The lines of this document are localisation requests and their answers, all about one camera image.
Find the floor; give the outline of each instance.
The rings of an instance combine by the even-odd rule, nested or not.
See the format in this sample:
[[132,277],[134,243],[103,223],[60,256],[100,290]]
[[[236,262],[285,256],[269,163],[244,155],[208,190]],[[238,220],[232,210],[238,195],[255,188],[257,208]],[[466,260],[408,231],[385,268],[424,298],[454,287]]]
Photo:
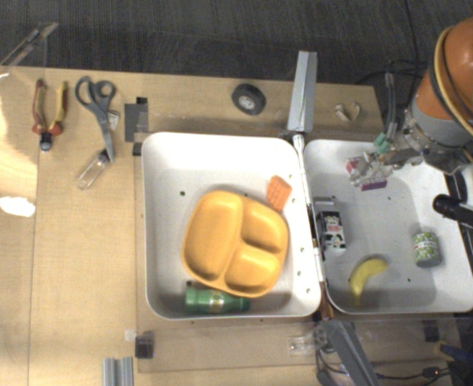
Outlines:
[[[406,3],[419,60],[443,28],[473,15],[473,0]],[[0,59],[49,21],[60,28],[48,65],[60,68],[292,80],[297,51],[311,50],[319,81],[353,83],[416,59],[404,0],[0,0]],[[383,77],[365,83],[383,105]]]

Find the yellow bowl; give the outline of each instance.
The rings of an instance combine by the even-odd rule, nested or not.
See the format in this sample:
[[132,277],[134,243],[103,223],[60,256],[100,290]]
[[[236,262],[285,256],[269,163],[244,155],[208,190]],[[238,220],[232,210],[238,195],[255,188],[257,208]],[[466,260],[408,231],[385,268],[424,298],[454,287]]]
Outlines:
[[278,280],[288,240],[285,220],[270,207],[236,193],[212,191],[191,215],[181,261],[207,286],[257,298]]

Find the green label can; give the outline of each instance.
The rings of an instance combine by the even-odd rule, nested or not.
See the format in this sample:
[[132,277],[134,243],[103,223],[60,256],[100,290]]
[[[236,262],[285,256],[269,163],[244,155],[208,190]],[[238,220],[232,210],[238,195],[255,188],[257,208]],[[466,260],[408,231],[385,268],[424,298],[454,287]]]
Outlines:
[[415,264],[419,267],[440,265],[440,249],[437,236],[432,232],[418,233],[412,236]]
[[249,307],[249,299],[238,298],[222,290],[187,287],[185,292],[185,309],[188,312],[222,314],[233,311],[245,312]]

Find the yellow banana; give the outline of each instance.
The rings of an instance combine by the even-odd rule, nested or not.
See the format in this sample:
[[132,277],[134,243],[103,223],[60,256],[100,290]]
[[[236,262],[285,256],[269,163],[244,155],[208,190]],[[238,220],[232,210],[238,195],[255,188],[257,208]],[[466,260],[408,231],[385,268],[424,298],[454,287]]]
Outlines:
[[374,258],[362,261],[354,268],[349,277],[349,287],[351,288],[355,303],[358,303],[360,300],[367,280],[372,276],[384,272],[388,267],[388,263],[383,259]]

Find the gray scissors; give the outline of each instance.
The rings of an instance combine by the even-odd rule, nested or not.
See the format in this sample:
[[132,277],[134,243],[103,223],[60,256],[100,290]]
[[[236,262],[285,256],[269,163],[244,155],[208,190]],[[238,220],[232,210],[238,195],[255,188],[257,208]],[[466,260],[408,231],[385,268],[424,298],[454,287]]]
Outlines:
[[[84,101],[79,93],[80,87],[83,84],[87,84],[86,93],[88,94],[88,101]],[[106,153],[108,154],[110,162],[115,160],[115,151],[113,149],[111,134],[109,133],[108,107],[114,95],[115,86],[107,80],[93,83],[89,77],[85,76],[81,77],[76,84],[76,99],[96,117],[97,123],[99,123],[101,127],[102,137],[106,144]]]

